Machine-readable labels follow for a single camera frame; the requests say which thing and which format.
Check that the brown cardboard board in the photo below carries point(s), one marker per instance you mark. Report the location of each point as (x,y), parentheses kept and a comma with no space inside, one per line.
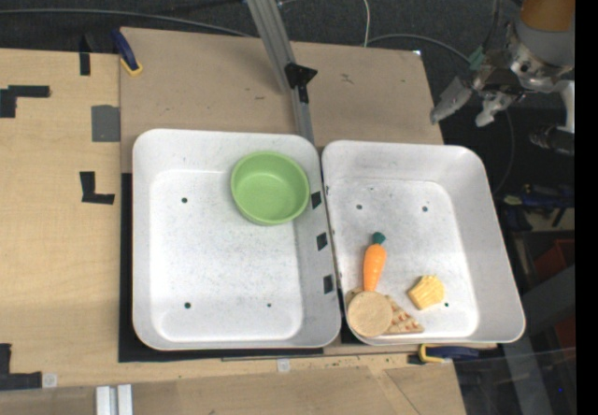
(210,86)

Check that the round tan biscuit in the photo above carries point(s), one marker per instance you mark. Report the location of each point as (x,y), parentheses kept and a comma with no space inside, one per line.
(369,314)

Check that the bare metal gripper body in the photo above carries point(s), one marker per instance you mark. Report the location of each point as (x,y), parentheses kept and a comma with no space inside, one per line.
(525,69)

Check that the yellow ridged toy food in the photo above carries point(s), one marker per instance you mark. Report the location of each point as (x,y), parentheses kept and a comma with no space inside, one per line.
(426,292)

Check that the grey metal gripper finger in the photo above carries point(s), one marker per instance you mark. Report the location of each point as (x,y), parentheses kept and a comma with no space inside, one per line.
(451,100)
(493,107)

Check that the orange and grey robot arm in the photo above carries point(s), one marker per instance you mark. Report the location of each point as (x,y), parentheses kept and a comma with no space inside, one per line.
(549,2)

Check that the orange carrot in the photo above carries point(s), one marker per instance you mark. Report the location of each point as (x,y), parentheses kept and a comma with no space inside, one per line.
(374,263)

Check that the green bowl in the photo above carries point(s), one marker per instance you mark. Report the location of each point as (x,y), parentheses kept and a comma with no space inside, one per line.
(270,191)

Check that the tan pizza slice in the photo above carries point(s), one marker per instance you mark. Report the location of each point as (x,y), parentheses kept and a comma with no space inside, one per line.
(405,322)

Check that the black cylinder on white bracket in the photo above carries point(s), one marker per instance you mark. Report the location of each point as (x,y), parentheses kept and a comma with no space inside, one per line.
(553,139)

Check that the white plastic tray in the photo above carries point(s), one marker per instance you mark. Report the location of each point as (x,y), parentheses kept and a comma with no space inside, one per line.
(411,235)
(224,273)

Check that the thin black rod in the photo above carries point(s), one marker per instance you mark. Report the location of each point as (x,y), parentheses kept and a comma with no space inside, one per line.
(330,217)

